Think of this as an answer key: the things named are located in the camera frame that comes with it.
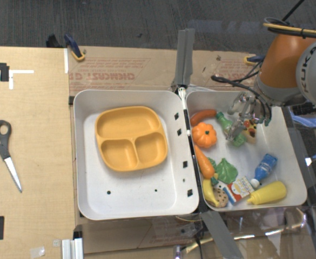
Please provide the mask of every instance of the dark gray carpet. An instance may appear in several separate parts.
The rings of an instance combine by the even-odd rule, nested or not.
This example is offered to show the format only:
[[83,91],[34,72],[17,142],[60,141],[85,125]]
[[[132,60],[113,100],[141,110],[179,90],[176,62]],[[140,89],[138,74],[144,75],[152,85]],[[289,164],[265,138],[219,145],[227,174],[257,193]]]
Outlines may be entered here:
[[[265,54],[274,34],[265,17],[282,19],[298,0],[0,0],[0,46],[44,47],[54,33],[65,45],[176,49],[178,30],[196,29],[195,50]],[[288,19],[316,29],[316,0]]]

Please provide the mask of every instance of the orange pumpkin toy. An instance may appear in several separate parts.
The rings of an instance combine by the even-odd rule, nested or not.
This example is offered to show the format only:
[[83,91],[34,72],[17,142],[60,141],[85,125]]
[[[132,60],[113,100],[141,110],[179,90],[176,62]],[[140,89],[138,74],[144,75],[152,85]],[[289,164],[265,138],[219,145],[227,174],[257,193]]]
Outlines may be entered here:
[[199,147],[209,148],[217,142],[217,132],[211,124],[200,122],[191,130],[192,140]]

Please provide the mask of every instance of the scissor blade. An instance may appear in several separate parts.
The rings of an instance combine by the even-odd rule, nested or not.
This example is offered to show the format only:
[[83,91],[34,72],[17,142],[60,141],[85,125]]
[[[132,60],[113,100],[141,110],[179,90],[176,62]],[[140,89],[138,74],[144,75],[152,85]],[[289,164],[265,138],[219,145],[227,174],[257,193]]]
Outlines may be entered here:
[[12,162],[12,159],[11,158],[6,158],[4,159],[5,163],[6,163],[6,166],[8,167],[9,169],[9,172],[11,174],[11,177],[12,179],[14,180],[18,190],[22,193],[22,188],[21,188],[21,184],[19,183],[19,179],[18,179],[18,176],[17,176],[17,173],[16,173],[16,170],[15,170],[15,167],[14,167],[14,163]]

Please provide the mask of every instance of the toy food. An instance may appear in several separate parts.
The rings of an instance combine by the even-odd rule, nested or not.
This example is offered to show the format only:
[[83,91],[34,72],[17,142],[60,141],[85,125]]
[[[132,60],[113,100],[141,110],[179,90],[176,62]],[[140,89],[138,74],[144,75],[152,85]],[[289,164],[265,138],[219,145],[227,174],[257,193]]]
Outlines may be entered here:
[[[217,113],[216,119],[219,121],[221,128],[223,129],[223,132],[227,137],[228,132],[230,131],[230,129],[232,127],[232,121],[226,119],[222,112]],[[247,141],[246,137],[240,133],[233,139],[232,144],[235,147],[239,147],[239,146],[243,145],[246,141]]]
[[227,205],[228,196],[219,188],[213,189],[211,180],[204,179],[202,181],[202,190],[205,200],[211,205],[214,205],[215,207],[225,207]]
[[195,113],[190,119],[190,125],[196,126],[205,118],[215,117],[217,115],[216,110],[202,110]]
[[262,203],[274,202],[286,196],[286,187],[281,181],[274,181],[252,192],[248,203],[261,205]]
[[[214,159],[212,159],[212,158],[208,158],[208,160],[209,160],[210,163],[212,164],[213,169],[214,169],[214,171],[215,171],[215,170],[216,170],[216,166],[217,166],[216,161],[215,161]],[[215,186],[215,185],[217,185],[217,184],[219,183],[219,181],[218,181],[218,176],[219,176],[219,175],[218,175],[217,173],[214,173],[213,177],[211,177],[212,186]]]
[[222,158],[221,162],[216,166],[216,172],[218,174],[218,180],[226,184],[235,181],[238,175],[238,170],[234,165],[227,162],[225,158]]
[[251,144],[256,143],[256,124],[252,120],[245,120],[243,125],[245,129],[242,134],[246,137],[247,142]]
[[209,148],[217,142],[217,132],[211,124],[198,123],[191,130],[192,140],[200,147]]
[[255,191],[245,176],[229,183],[223,189],[232,204],[240,201],[246,196],[249,196],[250,193]]
[[250,180],[250,184],[257,188],[260,185],[260,181],[266,178],[271,172],[273,167],[277,164],[278,159],[274,156],[266,153],[259,165],[255,169],[255,177]]
[[209,161],[209,159],[205,156],[205,154],[200,150],[197,145],[194,145],[195,155],[197,159],[197,163],[199,164],[200,171],[205,179],[210,179],[214,176],[215,170]]
[[203,191],[203,197],[205,198],[206,201],[212,203],[213,205],[215,205],[215,207],[219,206],[219,202],[216,200],[216,197],[214,196],[213,187],[212,187],[210,179],[203,179],[202,191]]
[[225,207],[228,203],[228,196],[224,190],[217,188],[213,190],[216,201],[219,202],[217,207]]

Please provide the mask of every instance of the scissors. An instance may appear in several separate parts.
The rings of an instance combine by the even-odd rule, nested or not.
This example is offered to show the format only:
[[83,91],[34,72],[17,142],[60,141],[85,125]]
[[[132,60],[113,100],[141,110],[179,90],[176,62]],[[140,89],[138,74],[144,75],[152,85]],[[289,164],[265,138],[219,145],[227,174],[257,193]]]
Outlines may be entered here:
[[[2,126],[7,127],[8,130],[6,133],[1,133]],[[18,190],[22,193],[22,187],[21,187],[21,184],[19,183],[19,179],[14,167],[14,163],[12,162],[12,159],[8,150],[10,134],[11,134],[11,124],[7,121],[0,120],[0,155],[3,158],[6,166],[8,167],[11,177],[14,180]]]

